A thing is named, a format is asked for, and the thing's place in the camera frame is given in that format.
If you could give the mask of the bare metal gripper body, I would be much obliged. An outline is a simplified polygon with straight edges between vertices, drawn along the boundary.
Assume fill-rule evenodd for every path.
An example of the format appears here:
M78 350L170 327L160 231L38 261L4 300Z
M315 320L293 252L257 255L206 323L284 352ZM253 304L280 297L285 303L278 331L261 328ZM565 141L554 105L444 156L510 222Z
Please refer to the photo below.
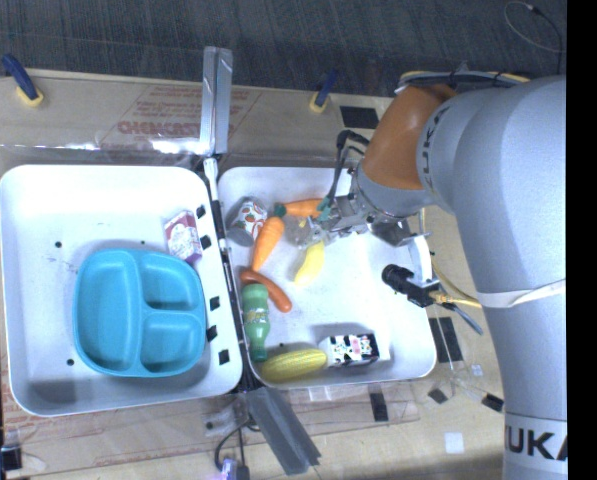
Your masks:
M338 237L371 233L393 247L401 247L414 236L406 217L386 213L356 193L336 196L321 217L321 227Z

